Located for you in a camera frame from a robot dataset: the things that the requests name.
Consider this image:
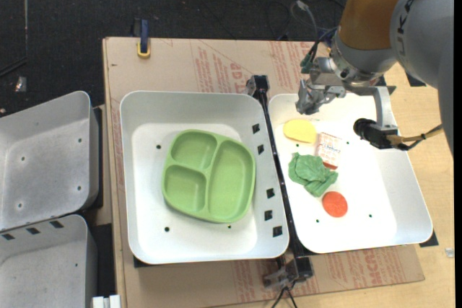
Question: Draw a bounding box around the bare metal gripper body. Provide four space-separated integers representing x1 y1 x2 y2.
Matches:
308 52 379 97

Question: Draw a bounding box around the yellow round slice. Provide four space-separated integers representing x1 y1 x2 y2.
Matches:
282 118 318 144

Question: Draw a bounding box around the white and red carton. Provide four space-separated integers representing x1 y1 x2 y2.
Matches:
313 131 344 171

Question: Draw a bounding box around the thin black rod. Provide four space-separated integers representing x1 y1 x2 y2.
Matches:
256 89 302 261

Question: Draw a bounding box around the green lettuce leaf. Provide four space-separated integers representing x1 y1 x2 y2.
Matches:
287 151 340 198

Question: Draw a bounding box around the green divided plate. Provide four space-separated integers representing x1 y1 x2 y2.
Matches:
160 128 258 225

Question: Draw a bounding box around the orange round slice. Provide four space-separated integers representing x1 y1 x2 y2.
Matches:
321 190 349 219

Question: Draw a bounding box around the brown cardboard board red print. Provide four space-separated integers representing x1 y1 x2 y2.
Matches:
102 36 426 308

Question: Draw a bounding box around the white plastic tray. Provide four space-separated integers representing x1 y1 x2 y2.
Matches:
119 89 291 265
269 92 435 255
0 90 100 232
0 214 99 308

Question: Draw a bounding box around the black block with thin wires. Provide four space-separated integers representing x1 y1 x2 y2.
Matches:
262 255 315 289
246 74 271 99

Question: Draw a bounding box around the black cylinder on white bracket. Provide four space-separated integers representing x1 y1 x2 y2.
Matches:
352 84 400 151

